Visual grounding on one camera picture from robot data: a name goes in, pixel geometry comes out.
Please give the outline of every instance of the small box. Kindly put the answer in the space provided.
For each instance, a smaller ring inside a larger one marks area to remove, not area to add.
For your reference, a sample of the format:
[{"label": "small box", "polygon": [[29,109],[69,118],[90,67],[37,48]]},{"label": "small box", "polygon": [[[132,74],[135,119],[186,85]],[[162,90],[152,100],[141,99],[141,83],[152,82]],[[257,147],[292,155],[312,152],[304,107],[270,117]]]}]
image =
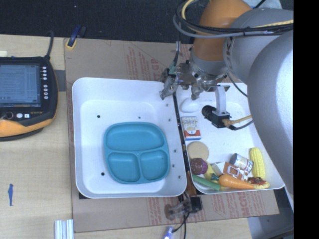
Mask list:
[{"label": "small box", "polygon": [[200,140],[200,130],[197,125],[197,117],[181,117],[181,126],[185,140]]}]

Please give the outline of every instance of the yellow corn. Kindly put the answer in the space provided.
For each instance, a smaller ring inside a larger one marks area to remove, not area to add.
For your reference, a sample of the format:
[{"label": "yellow corn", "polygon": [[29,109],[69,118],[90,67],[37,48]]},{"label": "yellow corn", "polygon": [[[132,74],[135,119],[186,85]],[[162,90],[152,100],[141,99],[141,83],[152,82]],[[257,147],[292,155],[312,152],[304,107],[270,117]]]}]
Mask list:
[{"label": "yellow corn", "polygon": [[252,173],[254,177],[265,178],[265,165],[263,161],[263,156],[259,148],[251,148],[250,149],[250,160],[254,162]]}]

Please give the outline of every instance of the can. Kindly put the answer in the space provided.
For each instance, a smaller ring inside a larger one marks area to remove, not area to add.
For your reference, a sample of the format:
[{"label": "can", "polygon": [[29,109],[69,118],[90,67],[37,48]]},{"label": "can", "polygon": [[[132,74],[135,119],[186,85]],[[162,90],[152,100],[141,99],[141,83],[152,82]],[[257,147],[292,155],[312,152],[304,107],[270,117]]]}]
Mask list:
[{"label": "can", "polygon": [[251,171],[254,165],[254,162],[252,160],[249,160],[248,158],[245,158],[237,153],[234,153],[231,156],[229,163],[239,167],[242,170],[246,170],[248,172]]}]

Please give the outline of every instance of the wooden table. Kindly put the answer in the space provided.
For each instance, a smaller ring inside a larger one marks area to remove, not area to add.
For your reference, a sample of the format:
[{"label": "wooden table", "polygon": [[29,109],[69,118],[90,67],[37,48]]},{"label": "wooden table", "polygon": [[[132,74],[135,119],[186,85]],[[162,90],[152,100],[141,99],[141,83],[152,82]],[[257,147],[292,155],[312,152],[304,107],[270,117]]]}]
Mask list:
[{"label": "wooden table", "polygon": [[[51,64],[65,70],[64,38],[54,38]],[[44,56],[49,37],[0,35],[8,56]],[[40,133],[0,142],[0,238],[52,239],[54,221],[72,219],[66,92],[59,92],[54,122]],[[13,185],[12,206],[8,189]],[[76,239],[161,238],[167,226],[76,233]],[[173,234],[183,238],[183,228]],[[249,239],[247,218],[187,223],[186,238]]]}]

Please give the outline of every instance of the cardboard sheet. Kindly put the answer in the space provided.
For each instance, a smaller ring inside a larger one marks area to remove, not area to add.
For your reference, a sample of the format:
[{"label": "cardboard sheet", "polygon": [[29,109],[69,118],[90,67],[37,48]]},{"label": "cardboard sheet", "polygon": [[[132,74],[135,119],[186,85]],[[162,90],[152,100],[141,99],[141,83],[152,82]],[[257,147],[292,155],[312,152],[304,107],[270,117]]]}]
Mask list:
[{"label": "cardboard sheet", "polygon": [[[181,45],[179,62],[189,58],[189,48],[189,45]],[[179,203],[177,197],[87,199],[81,196],[75,183],[72,118],[71,89],[77,79],[99,77],[157,81],[174,56],[175,44],[168,43],[78,39],[73,50],[65,48],[72,207],[76,233],[181,223],[181,219],[171,221],[164,214],[166,206]],[[200,197],[203,210],[190,215],[187,222],[279,213],[272,190]]]}]

